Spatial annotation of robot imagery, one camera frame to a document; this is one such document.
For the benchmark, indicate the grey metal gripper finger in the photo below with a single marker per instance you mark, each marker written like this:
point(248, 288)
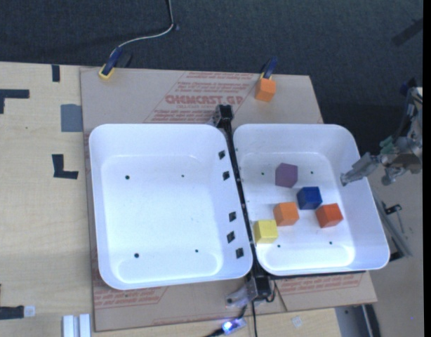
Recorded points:
point(392, 176)
point(359, 170)

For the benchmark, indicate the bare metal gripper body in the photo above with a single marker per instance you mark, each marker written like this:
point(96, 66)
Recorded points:
point(406, 161)

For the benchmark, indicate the red-orange cube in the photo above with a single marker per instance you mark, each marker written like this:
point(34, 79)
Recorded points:
point(329, 216)

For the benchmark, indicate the blue cube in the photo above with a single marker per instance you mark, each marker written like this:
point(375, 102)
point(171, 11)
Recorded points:
point(309, 198)

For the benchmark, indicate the purple cube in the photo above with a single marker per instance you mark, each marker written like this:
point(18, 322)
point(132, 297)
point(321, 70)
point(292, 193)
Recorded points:
point(286, 176)

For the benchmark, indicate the orange cube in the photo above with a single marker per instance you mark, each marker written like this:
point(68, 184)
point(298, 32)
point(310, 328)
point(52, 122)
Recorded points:
point(286, 214)
point(265, 89)

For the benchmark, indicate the white plastic tray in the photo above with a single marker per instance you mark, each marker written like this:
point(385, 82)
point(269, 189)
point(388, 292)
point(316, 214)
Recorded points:
point(306, 251)
point(159, 216)

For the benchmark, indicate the yellow cube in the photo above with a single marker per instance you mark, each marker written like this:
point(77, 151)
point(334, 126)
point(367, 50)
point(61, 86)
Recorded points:
point(265, 231)

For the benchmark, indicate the thin black rod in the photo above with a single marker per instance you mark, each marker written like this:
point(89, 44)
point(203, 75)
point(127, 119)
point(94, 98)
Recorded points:
point(240, 195)

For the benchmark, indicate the brown cardboard board red print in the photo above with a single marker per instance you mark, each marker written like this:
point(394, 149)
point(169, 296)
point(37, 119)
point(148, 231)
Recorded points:
point(131, 97)

